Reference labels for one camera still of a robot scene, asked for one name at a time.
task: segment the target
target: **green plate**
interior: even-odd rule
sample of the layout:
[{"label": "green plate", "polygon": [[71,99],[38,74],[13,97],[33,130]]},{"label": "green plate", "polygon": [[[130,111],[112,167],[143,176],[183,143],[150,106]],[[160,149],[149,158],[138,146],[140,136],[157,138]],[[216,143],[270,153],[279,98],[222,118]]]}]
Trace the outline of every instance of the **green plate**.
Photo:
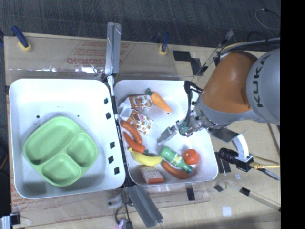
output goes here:
[{"label": "green plate", "polygon": [[81,178],[93,165],[98,148],[76,122],[58,116],[30,135],[23,153],[44,179],[55,186],[66,187]]}]

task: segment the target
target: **sausage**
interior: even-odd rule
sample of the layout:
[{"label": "sausage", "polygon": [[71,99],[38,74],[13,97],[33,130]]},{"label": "sausage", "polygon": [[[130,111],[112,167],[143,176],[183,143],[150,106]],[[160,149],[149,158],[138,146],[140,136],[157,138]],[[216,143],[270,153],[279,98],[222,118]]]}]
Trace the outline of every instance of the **sausage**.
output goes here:
[{"label": "sausage", "polygon": [[129,131],[137,143],[139,143],[139,144],[143,143],[140,133],[138,132],[138,130],[136,128],[134,128],[132,126],[132,124],[128,123],[127,121],[122,121],[121,127],[125,128],[127,131]]},{"label": "sausage", "polygon": [[187,179],[189,177],[189,174],[186,171],[177,170],[166,161],[163,161],[161,165],[168,173],[176,178]]},{"label": "sausage", "polygon": [[146,147],[142,144],[137,143],[134,141],[126,132],[123,132],[124,137],[128,145],[133,149],[133,151],[139,152],[139,153],[144,153]]}]

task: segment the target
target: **green bottle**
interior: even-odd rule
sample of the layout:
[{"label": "green bottle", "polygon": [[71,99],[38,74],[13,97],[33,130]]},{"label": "green bottle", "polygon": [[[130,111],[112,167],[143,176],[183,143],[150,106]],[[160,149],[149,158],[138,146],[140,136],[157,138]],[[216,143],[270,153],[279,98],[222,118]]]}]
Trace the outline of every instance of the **green bottle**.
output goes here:
[{"label": "green bottle", "polygon": [[168,162],[176,167],[184,169],[187,173],[193,170],[193,167],[186,164],[181,155],[170,149],[168,146],[164,146],[160,152],[160,156],[165,158]]}]

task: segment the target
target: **yellow banana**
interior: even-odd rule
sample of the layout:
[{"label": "yellow banana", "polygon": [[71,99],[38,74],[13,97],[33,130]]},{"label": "yellow banana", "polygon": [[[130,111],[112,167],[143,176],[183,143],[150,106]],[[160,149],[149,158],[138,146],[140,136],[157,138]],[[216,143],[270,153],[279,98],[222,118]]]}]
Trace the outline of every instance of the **yellow banana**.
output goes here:
[{"label": "yellow banana", "polygon": [[140,164],[145,165],[145,166],[156,166],[157,164],[161,163],[161,161],[162,161],[161,156],[147,156],[147,155],[134,151],[131,147],[128,148],[128,150],[131,152],[132,157],[135,161],[137,161]]}]

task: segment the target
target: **black hole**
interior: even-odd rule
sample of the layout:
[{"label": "black hole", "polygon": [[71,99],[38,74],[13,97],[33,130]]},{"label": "black hole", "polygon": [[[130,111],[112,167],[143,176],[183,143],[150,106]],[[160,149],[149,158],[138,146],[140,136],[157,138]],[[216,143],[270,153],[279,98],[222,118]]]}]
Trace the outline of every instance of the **black hole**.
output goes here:
[{"label": "black hole", "polygon": [[116,168],[114,169],[114,174],[116,175],[116,174],[118,174],[119,172],[120,172],[120,168],[116,167]]},{"label": "black hole", "polygon": [[108,158],[109,164],[113,161],[113,155]]},{"label": "black hole", "polygon": [[110,118],[111,118],[111,114],[110,114],[109,112],[106,114],[106,118],[107,118],[107,119],[110,119]]}]

